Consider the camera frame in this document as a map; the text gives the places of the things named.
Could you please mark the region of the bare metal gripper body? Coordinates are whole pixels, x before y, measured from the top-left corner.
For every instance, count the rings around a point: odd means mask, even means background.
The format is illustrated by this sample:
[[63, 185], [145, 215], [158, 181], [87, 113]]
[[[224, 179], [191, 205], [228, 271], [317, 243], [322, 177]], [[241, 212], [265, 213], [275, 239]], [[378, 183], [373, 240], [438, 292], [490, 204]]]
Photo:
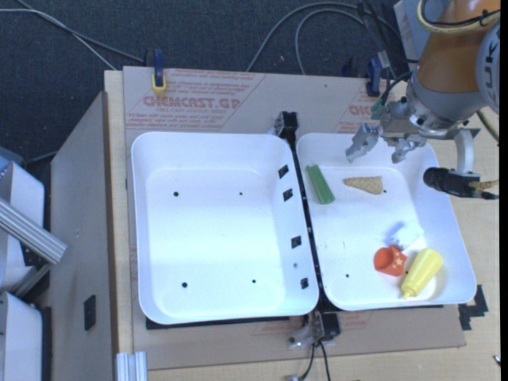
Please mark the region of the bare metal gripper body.
[[384, 139], [445, 139], [458, 121], [444, 118], [420, 102], [389, 102], [379, 123]]

